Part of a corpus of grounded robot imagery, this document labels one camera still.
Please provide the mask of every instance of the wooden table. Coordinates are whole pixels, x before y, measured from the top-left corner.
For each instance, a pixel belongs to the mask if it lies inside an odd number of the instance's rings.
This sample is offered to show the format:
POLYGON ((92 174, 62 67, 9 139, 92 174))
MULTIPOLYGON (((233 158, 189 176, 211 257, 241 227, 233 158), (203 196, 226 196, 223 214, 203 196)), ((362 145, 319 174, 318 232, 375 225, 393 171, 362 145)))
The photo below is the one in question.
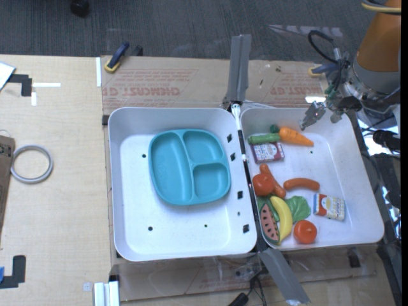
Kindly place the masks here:
MULTIPOLYGON (((46 181, 27 185, 11 178, 0 242, 0 266, 11 275, 12 259, 27 260, 25 282, 0 289, 1 305, 92 305, 92 285, 107 282, 111 269, 105 138, 96 58, 0 55, 0 61, 29 75, 33 83, 61 83, 35 88, 32 99, 19 84, 0 93, 0 129, 16 148, 46 147, 54 169, 46 181)), ((22 173, 41 172, 42 156, 26 152, 22 173)), ((393 305, 382 261, 370 254, 375 275, 303 283, 313 305, 393 305)), ((265 288, 273 305, 287 305, 277 287, 265 288)), ((131 305, 227 305, 237 291, 129 302, 131 305)), ((259 304, 252 294, 250 305, 259 304)))

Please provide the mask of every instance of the small box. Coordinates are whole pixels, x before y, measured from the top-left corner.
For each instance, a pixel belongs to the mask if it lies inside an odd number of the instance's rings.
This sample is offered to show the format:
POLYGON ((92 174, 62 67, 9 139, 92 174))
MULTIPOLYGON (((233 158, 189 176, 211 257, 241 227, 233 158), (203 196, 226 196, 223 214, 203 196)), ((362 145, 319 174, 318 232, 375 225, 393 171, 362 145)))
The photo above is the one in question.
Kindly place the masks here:
POLYGON ((329 219, 344 220, 345 203, 342 198, 315 194, 313 198, 313 213, 329 219))
POLYGON ((255 163, 281 160, 285 157, 279 142, 251 144, 255 163))

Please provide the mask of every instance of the toy banana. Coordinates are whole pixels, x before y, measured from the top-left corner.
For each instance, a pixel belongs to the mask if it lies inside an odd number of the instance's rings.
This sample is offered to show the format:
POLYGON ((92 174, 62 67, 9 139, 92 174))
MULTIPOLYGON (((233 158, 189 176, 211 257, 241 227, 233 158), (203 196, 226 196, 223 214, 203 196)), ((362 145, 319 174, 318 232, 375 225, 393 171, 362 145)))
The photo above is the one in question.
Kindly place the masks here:
POLYGON ((270 198, 272 206, 279 215, 279 243, 284 240, 292 232, 293 218, 290 208, 286 202, 277 196, 270 198))

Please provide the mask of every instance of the watermelon slice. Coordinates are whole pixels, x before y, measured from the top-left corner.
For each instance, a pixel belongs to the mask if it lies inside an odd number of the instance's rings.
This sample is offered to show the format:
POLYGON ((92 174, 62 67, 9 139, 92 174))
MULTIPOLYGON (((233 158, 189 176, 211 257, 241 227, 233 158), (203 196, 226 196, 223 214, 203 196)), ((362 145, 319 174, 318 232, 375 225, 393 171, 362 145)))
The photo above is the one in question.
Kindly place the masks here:
POLYGON ((264 203, 259 211, 263 236, 272 244, 279 243, 279 230, 273 213, 267 203, 264 203))

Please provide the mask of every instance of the red tomato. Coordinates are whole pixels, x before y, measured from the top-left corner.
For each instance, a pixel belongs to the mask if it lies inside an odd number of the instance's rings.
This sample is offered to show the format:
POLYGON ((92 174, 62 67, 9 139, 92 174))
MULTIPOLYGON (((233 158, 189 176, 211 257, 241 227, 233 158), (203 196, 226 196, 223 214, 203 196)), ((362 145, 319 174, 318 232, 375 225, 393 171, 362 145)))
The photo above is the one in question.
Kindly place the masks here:
POLYGON ((316 239, 317 228, 308 220, 300 220, 293 228, 293 236, 302 244, 311 244, 316 239))
POLYGON ((268 196, 275 190, 273 178, 265 173, 259 173, 252 178, 256 196, 268 196))

